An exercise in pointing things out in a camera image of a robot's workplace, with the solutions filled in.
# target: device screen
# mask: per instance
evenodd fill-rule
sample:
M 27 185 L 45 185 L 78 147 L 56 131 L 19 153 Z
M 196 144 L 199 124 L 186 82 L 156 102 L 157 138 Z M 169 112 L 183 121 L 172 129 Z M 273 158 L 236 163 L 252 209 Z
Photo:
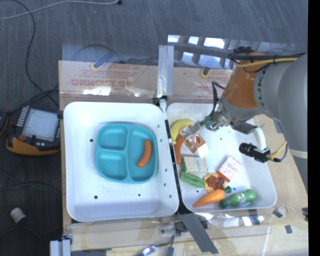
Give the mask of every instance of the device screen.
M 22 134 L 53 142 L 58 122 L 59 118 L 56 113 L 30 108 Z

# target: yellow banana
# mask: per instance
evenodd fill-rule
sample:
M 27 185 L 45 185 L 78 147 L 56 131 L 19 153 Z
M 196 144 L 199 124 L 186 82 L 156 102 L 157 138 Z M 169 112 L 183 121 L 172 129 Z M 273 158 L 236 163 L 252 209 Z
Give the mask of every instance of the yellow banana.
M 171 132 L 171 138 L 173 144 L 176 144 L 176 139 L 180 133 L 180 131 L 187 127 L 188 125 L 192 125 L 193 122 L 189 119 L 181 119 L 176 121 L 171 127 L 170 127 L 170 132 Z

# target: bottle label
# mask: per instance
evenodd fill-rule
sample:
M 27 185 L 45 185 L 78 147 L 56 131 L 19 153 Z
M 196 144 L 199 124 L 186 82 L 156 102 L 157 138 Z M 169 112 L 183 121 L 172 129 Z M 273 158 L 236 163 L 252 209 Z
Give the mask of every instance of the bottle label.
M 240 206 L 247 202 L 246 196 L 244 193 L 241 193 L 241 192 L 237 193 L 237 198 Z

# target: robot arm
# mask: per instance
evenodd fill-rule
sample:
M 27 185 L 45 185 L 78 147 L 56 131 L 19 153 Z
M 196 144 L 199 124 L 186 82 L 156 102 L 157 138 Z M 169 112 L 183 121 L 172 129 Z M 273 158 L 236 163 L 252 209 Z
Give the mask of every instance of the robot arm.
M 217 110 L 203 123 L 211 131 L 224 126 L 240 131 L 256 115 L 265 114 L 278 121 L 308 192 L 308 54 L 290 61 L 274 59 L 268 64 L 248 65 L 259 62 L 263 55 L 246 53 L 247 61 L 240 62 L 246 68 L 237 66 L 233 70 Z M 253 61 L 248 56 L 257 58 Z

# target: blue plate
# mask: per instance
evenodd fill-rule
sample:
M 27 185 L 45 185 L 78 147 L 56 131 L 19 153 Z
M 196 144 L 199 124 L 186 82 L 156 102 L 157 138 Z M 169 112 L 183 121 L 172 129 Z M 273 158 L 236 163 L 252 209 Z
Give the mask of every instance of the blue plate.
M 144 167 L 138 162 L 145 151 L 145 141 L 151 141 L 152 151 Z M 111 123 L 102 127 L 95 144 L 95 165 L 107 180 L 120 183 L 145 183 L 158 168 L 158 148 L 155 135 L 147 128 L 129 123 Z

